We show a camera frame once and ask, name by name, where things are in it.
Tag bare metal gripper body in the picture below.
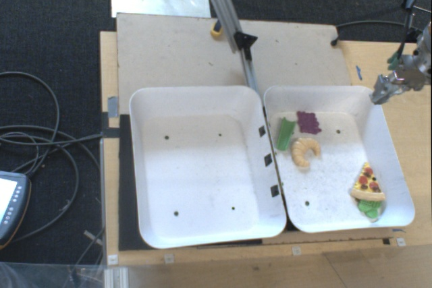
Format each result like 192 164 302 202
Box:
393 38 432 92

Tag purple grapes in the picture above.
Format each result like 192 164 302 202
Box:
296 111 323 136

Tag pizza slice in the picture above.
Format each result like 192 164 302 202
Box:
350 161 387 203

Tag white plastic tray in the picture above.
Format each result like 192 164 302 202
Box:
129 85 288 250
263 84 416 234

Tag tan croissant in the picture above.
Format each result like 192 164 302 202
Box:
290 137 322 168

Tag green celery stick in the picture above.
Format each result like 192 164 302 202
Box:
275 117 298 152

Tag green broccoli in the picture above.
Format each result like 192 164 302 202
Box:
356 199 385 223

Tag thin black rod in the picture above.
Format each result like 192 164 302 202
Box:
261 103 288 213

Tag pale flat board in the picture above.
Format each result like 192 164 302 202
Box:
115 12 352 119

